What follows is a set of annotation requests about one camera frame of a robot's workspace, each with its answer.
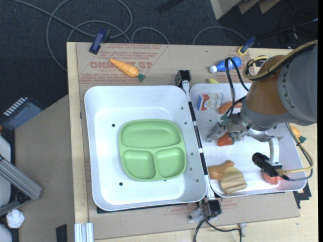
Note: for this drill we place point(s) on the red white blue carton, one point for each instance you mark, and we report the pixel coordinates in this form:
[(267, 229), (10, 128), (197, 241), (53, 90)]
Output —
[(208, 101)]

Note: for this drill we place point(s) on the thin black and white rod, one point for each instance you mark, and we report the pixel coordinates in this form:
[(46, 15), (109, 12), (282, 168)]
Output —
[(196, 132)]

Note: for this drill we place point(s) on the blue and white bottle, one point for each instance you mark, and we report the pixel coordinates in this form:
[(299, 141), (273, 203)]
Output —
[(223, 65)]

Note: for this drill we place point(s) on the pink-red toy food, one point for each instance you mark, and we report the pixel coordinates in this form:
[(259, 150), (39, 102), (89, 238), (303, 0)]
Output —
[(271, 180)]

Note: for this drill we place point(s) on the black cylinder on white bracket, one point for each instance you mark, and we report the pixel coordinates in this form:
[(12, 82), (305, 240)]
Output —
[(267, 165)]

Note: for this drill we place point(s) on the red-orange toy with green top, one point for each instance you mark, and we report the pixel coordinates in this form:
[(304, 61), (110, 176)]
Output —
[(224, 140)]

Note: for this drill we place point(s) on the orange carrot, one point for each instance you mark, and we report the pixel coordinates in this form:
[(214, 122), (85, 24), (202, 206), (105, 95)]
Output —
[(295, 132), (126, 68)]

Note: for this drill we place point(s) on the orange sausage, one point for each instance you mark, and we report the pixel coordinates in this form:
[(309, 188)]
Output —
[(224, 107)]

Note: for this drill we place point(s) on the white plastic tray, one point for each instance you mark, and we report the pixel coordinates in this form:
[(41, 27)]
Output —
[(242, 152), (106, 140)]

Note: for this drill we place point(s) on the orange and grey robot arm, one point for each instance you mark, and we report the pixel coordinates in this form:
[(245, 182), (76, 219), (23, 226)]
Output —
[(280, 92)]

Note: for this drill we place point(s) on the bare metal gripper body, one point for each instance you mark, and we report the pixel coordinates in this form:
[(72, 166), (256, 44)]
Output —
[(237, 125)]

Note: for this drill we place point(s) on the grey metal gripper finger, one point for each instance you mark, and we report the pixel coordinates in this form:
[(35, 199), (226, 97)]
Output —
[(214, 132), (237, 135)]

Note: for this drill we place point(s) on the green divided plate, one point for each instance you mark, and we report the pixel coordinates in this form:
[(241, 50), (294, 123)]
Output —
[(151, 150)]

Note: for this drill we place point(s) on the yellow banana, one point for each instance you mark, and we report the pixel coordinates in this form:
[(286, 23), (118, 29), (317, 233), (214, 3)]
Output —
[(213, 81)]

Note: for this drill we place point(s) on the orange chicken drumstick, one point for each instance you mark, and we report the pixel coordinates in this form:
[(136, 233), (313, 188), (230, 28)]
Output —
[(217, 171)]

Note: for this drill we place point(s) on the brown cardboard board red print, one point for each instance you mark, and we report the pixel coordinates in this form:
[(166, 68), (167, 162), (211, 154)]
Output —
[(141, 223)]

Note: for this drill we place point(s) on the tan ridged bread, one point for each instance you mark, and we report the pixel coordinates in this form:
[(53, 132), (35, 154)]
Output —
[(233, 181)]

